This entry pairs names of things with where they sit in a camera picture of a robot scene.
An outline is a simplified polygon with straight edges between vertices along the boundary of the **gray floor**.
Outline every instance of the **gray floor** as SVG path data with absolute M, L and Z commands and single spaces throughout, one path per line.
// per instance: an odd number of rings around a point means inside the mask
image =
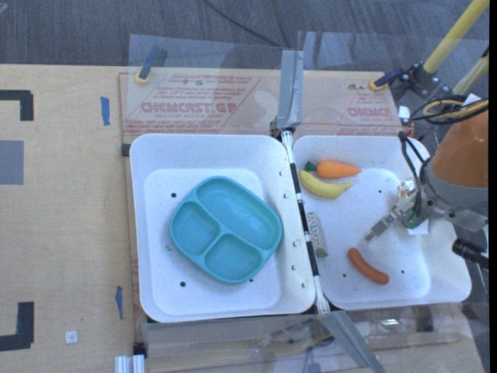
M 131 35 L 299 48 L 307 31 L 332 35 L 313 68 L 390 71 L 425 60 L 471 1 L 0 0 L 8 5 L 0 4 L 0 63 L 128 65 Z M 472 68 L 489 30 L 487 9 L 440 66 L 446 84 Z M 488 77 L 472 92 L 488 97 Z M 474 287 L 467 317 L 489 371 L 485 281 Z

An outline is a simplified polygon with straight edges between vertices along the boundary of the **white tray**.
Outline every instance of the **white tray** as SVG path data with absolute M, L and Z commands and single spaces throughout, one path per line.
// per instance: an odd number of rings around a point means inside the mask
M 429 153 L 417 140 L 419 152 Z M 420 162 L 408 147 L 417 170 Z M 451 251 L 454 227 L 443 219 L 431 220 L 427 235 L 409 235 L 400 223 L 371 244 L 360 242 L 370 227 L 398 200 L 397 185 L 412 178 L 396 137 L 306 136 L 294 144 L 297 170 L 307 160 L 336 160 L 358 166 L 348 177 L 353 186 L 336 199 L 325 199 L 302 189 L 306 212 L 322 223 L 329 256 L 318 258 L 326 297 L 346 310 L 460 302 L 471 292 L 464 259 Z M 371 265 L 390 276 L 386 285 L 366 279 L 346 253 L 357 247 Z
M 130 163 L 140 298 L 149 317 L 182 322 L 293 314 L 312 306 L 314 281 L 287 153 L 278 141 L 257 135 L 148 134 L 131 145 Z M 283 239 L 253 281 L 217 281 L 169 238 L 173 211 L 210 176 L 239 182 L 281 217 Z

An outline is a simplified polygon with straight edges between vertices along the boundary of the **toy sausage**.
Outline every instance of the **toy sausage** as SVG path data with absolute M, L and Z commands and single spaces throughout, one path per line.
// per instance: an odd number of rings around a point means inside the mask
M 372 267 L 361 255 L 360 251 L 355 247 L 351 247 L 347 252 L 347 256 L 349 257 L 350 262 L 353 264 L 357 270 L 370 279 L 373 282 L 378 284 L 387 284 L 389 281 L 389 277 L 387 274 L 377 270 Z

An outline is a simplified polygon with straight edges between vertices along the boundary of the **hot dog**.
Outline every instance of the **hot dog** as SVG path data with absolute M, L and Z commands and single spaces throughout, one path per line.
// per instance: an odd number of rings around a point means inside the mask
M 347 252 L 347 256 L 349 257 L 350 262 L 353 264 L 357 270 L 370 279 L 373 282 L 378 284 L 387 284 L 389 281 L 389 277 L 387 274 L 377 270 L 372 267 L 361 255 L 360 251 L 355 247 L 351 247 Z

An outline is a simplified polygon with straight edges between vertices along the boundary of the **gray square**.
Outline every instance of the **gray square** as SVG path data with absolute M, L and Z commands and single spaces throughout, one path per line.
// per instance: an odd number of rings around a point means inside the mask
M 24 141 L 0 141 L 0 185 L 24 184 Z

